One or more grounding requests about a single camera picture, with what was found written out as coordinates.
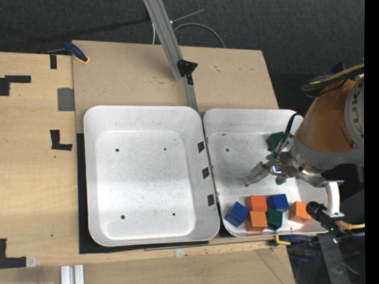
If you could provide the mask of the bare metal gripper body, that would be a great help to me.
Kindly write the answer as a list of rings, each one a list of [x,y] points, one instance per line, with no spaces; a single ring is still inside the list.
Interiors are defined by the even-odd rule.
[[[303,180],[314,187],[325,185],[325,178],[322,170],[315,168],[305,162],[299,154],[292,152],[282,152],[275,158],[268,160],[269,173],[277,177],[280,174],[287,174],[289,178]]]

